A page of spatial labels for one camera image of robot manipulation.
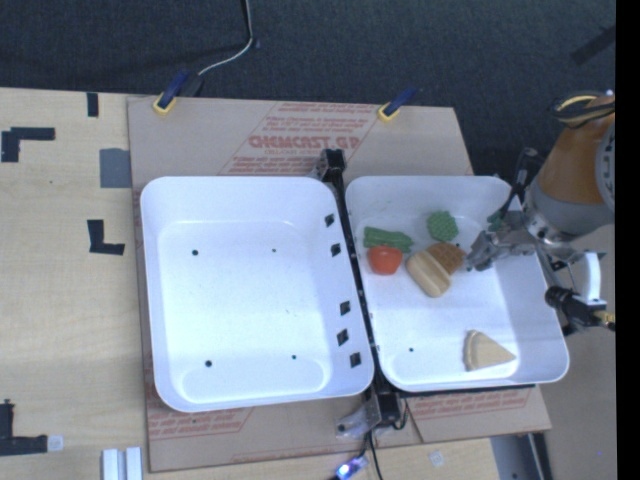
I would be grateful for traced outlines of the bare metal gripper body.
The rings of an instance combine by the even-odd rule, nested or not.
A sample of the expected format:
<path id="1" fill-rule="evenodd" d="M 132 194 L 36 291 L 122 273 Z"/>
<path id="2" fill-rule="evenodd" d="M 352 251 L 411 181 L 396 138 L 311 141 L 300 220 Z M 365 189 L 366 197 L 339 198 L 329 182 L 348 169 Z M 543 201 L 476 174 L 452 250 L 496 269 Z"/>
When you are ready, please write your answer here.
<path id="1" fill-rule="evenodd" d="M 559 250 L 567 241 L 567 233 L 535 211 L 498 211 L 491 216 L 491 244 L 498 250 L 496 257 Z"/>

